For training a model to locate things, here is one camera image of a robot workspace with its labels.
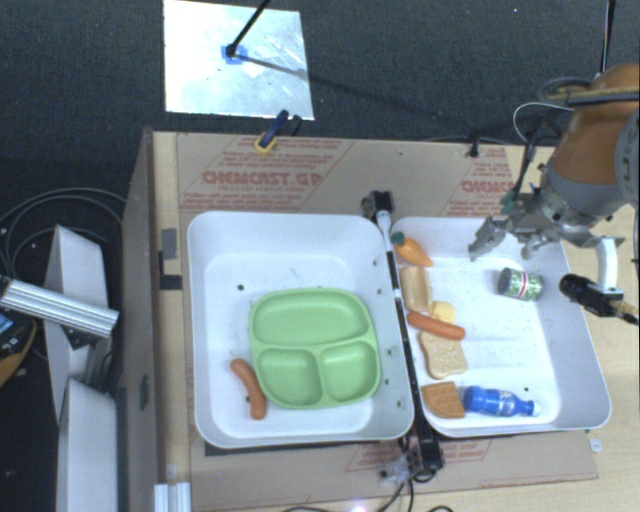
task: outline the yellow clip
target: yellow clip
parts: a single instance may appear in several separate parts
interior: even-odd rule
[[[269,142],[269,144],[267,144],[267,147],[266,147],[266,148],[263,148],[263,147],[259,144],[259,142],[260,142],[260,141],[262,140],[262,138],[264,137],[264,134],[265,134],[265,133],[266,133],[266,132],[262,132],[262,133],[260,134],[260,137],[258,137],[258,138],[256,139],[256,141],[253,143],[253,147],[254,147],[254,149],[255,149],[258,153],[260,153],[261,155],[266,155],[269,151],[271,151],[271,150],[273,149],[273,146],[275,146],[275,145],[276,145],[276,138],[275,138],[275,137],[274,137],[273,139],[271,139],[271,142]]]

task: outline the blue tape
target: blue tape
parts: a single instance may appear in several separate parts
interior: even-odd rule
[[[242,59],[238,59],[237,57],[227,57],[227,45],[223,45],[220,47],[220,53],[222,54],[222,58],[224,59],[225,63],[232,66],[242,64]],[[239,45],[236,48],[236,55],[239,55],[240,57],[248,57],[249,53],[244,46]]]

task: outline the white tray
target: white tray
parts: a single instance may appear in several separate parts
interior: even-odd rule
[[[224,448],[372,441],[401,437],[414,409],[385,247],[368,220],[343,215],[206,212],[189,226],[195,419]],[[372,397],[317,410],[268,403],[249,416],[246,391],[229,369],[253,363],[249,312],[276,290],[336,287],[369,309],[379,343],[381,379]]]
[[[423,409],[429,423],[450,437],[595,428],[611,413],[611,402],[587,329],[582,308],[561,294],[558,283],[569,267],[560,244],[540,249],[531,260],[507,236],[474,263],[467,245],[481,219],[404,218],[392,231],[417,240],[433,259],[428,269],[435,300],[456,308],[456,324],[466,330],[462,341],[468,370],[443,381],[464,388],[479,385],[504,389],[540,404],[538,417],[496,418],[467,413],[464,419],[442,419]],[[496,294],[504,267],[542,275],[544,288],[536,302]],[[434,380],[426,371],[418,331],[410,329],[418,383]]]
[[[535,258],[520,258],[513,237],[471,263],[467,245],[481,219],[405,218],[403,231],[429,252],[435,300],[456,307],[456,323],[468,370],[450,376],[460,393],[470,385],[513,391],[536,400],[538,417],[496,418],[468,413],[429,423],[449,437],[595,428],[611,402],[582,309],[558,290],[569,273],[559,244]],[[371,441],[402,436],[414,409],[383,238],[368,220],[344,215],[206,212],[189,226],[193,320],[195,419],[208,442],[224,447]],[[544,290],[536,302],[495,292],[504,267],[540,273]],[[268,404],[267,417],[249,416],[246,391],[229,369],[241,357],[252,364],[248,319],[252,304],[276,290],[337,287],[358,295],[371,313],[379,342],[382,378],[362,402],[317,410]],[[419,385],[433,384],[409,327]]]

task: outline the gray carpet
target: gray carpet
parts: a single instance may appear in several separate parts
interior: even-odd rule
[[[316,120],[303,124],[301,136],[475,134],[514,143],[513,110],[535,99],[540,85],[567,75],[591,79],[598,70],[605,5],[272,2],[302,17]],[[0,216],[58,187],[126,195],[145,125],[229,133],[265,128],[262,120],[164,111],[162,22],[160,0],[0,2]],[[618,2],[610,64],[638,62],[639,22],[639,2]],[[16,230],[16,241],[56,221],[81,221],[117,244],[108,219],[82,208],[33,212]],[[23,251],[17,268],[25,280],[42,280],[48,244],[44,237]],[[107,256],[116,280],[117,255]],[[44,352],[41,339],[36,348]],[[35,353],[24,366],[25,376],[0,388],[0,510],[49,512],[55,508],[57,433],[47,366]]]

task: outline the metal pole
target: metal pole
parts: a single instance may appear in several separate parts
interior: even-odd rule
[[[231,59],[231,58],[233,58],[235,56],[236,51],[238,50],[238,45],[240,44],[240,42],[242,41],[244,36],[247,35],[247,32],[249,32],[249,30],[251,29],[253,24],[258,20],[258,18],[262,14],[262,11],[264,11],[267,8],[267,6],[269,5],[270,2],[271,2],[271,0],[262,0],[262,3],[260,4],[260,7],[258,7],[256,12],[253,13],[253,16],[251,16],[251,19],[247,22],[247,24],[244,26],[244,28],[240,31],[240,33],[238,34],[238,37],[236,37],[235,41],[233,43],[231,43],[230,45],[227,45],[227,47],[225,48],[224,53],[225,53],[225,55],[227,57],[229,57]]]
[[[616,1],[607,1],[607,10],[604,17],[604,38],[602,41],[602,57],[600,58],[600,73],[607,69],[607,57],[609,56],[609,42],[611,41],[611,30],[613,29],[613,13],[616,9]]]

